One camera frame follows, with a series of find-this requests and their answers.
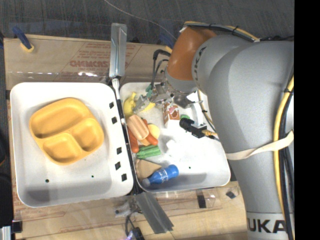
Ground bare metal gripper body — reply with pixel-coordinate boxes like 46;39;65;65
149;82;192;109

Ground yellow banana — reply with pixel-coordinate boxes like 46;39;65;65
123;91;156;118

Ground brown and white carton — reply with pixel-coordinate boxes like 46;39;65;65
162;102;181;129

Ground toy hot dog bun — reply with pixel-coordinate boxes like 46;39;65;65
126;114;150;141

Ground yellow round biscuit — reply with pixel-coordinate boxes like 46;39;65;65
147;123;161;140

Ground orange sausage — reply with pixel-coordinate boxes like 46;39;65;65
127;127;140;154
141;118;159;146

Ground green toy beans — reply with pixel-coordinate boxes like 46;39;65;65
136;144;162;160

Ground tan pizza slice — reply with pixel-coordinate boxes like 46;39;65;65
134;158;163;182

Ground blue bottle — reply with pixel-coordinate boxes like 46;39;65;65
141;164;180;188

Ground white plastic tray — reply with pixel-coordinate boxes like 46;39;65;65
9;81;135;208
119;81;232;194

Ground brown cardboard board red print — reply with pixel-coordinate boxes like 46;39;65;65
2;33;248;240

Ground yellow divided plate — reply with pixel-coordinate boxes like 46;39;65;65
28;97;105;166

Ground black cylinder on white bracket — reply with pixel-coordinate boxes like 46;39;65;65
179;100;208;139

